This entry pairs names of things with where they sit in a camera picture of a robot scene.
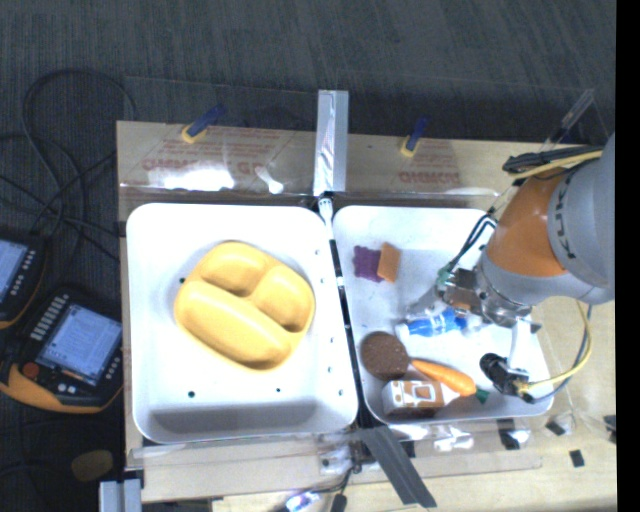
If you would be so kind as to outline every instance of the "yellow toy object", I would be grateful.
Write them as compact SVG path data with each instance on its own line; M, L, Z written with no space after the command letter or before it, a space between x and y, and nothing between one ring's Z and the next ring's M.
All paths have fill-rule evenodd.
M315 313L305 279L276 258L242 242L209 251L185 279L174 317L219 354L255 370L281 365Z

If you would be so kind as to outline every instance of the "blue clamp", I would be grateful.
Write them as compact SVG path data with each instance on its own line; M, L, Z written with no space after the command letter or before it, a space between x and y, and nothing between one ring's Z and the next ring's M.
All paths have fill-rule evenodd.
M196 140L204 136L209 126L215 124L218 119L226 113L227 108L222 103L218 103L189 126L185 126L182 130L182 138L185 142L193 144Z
M416 121L415 126L413 127L413 132L411 135L408 135L402 141L402 147L400 148L400 152L405 156L413 156L418 149L418 143L420 142L420 137L427 128L430 117L422 115Z

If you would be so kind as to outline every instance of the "metal bracket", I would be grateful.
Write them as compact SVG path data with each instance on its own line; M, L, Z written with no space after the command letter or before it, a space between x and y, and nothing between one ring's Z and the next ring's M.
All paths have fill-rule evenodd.
M349 93L320 91L313 195L346 188Z
M142 512L141 489L138 478L100 482L100 512Z

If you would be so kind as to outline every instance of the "toy carrot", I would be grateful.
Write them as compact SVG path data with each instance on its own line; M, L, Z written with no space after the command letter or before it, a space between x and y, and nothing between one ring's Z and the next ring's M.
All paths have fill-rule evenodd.
M460 393L460 396L471 396L476 392L475 382L466 373L420 359L413 359L411 364L427 377L431 377L452 391Z

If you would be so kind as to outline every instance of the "gray carpet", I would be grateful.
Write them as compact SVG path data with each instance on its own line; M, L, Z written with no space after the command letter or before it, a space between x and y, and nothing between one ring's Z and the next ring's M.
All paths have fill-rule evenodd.
M354 133L404 135L426 113L427 136L534 142L592 89L595 103L569 140L601 144L615 130L616 24L611 0L6 2L0 132L21 132L22 102L36 80L76 68L122 84L143 120L187 122L223 99L232 107L223 124L313 130L317 90L344 89ZM114 162L92 166L115 150L114 121L132 113L122 93L65 74L31 99L32 132L76 162L47 145L62 178L90 169L84 204L82 190L71 187L65 213L113 229ZM23 138L0 142L0 175L40 198L55 193ZM34 199L5 181L0 199L2 225L32 226ZM54 223L37 227L47 232ZM117 300L114 237L87 229L89 242L68 226L55 233L45 289L70 280ZM73 482L68 461L101 446L118 453L120 405L94 428L0 397L0 509L97 510L95 483ZM39 423L51 420L55 428ZM55 471L43 470L47 464Z

